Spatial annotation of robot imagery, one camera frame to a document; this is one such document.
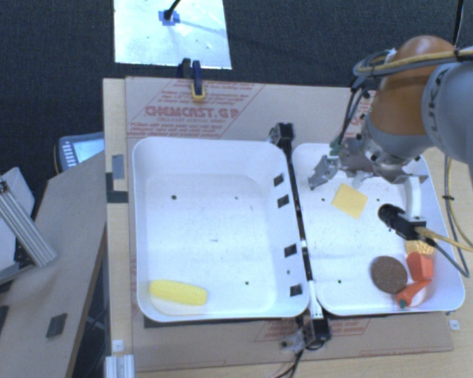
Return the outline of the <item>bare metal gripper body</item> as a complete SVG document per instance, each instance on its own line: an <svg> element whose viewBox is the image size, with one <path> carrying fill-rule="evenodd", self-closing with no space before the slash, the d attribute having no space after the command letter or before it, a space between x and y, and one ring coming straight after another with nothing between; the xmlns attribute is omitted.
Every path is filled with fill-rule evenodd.
<svg viewBox="0 0 473 378"><path fill-rule="evenodd" d="M404 171L414 157L415 140L412 137L351 137L339 142L340 169L380 176L389 183L403 183Z"/></svg>

